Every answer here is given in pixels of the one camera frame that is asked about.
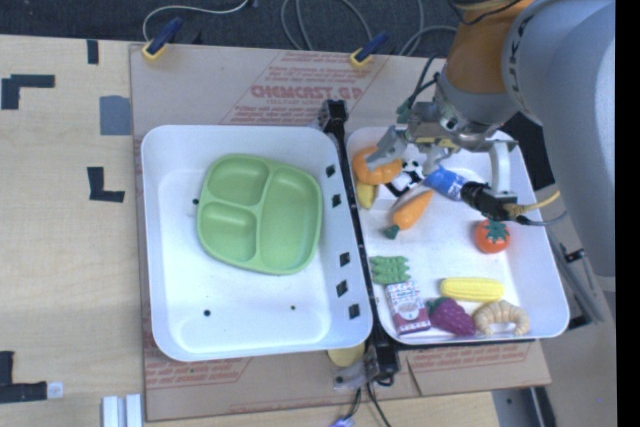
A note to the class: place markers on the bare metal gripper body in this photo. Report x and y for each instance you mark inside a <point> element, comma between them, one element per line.
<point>440,131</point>

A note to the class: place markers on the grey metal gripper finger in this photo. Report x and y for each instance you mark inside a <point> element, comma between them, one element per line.
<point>392,155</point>
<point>387,139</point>

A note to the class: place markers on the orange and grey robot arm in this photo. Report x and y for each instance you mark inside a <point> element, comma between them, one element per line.
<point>555,80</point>

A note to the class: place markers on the orange toy pumpkin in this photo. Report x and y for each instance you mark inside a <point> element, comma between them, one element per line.
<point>382,172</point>

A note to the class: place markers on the black and white carton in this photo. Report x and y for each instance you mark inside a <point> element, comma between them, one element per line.
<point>407,177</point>

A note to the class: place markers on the yellow toy fruit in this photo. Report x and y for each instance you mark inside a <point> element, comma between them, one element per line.
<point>366,196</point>

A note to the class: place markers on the blue and white bottle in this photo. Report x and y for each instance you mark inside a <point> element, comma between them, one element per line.
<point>446,182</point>

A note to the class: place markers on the orange toy carrot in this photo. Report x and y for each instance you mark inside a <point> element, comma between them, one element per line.
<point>412,212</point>

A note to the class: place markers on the thin black rod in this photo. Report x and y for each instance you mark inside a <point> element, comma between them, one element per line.
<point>356,225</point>

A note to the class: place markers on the white plastic tray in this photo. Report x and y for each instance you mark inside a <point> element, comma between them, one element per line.
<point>250,315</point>
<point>450,250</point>

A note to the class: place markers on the green toy pea pods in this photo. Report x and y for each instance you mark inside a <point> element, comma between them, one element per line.
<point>391,270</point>

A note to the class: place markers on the orange toy tomato green top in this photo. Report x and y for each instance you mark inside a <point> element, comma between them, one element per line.
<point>492,239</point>

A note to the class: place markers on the green divided plate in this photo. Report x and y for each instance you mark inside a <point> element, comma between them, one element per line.
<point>260,215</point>

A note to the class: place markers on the red and white carton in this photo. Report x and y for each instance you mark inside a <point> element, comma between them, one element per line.
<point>407,310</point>

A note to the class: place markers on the yellow toy corn cob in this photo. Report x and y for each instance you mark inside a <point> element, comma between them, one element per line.
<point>472,290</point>

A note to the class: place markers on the purple toy grapes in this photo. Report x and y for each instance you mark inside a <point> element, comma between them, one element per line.
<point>452,317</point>

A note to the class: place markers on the tan toy croissant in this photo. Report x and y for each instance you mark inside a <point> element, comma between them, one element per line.
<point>500,315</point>

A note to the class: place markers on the brown cardboard board red print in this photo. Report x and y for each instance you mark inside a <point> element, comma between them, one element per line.
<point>200,85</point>

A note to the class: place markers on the yellow round toy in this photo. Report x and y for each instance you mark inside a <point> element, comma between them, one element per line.
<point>345,355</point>

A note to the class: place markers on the black cylinder on white bracket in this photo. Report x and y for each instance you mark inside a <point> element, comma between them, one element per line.
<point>482,200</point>

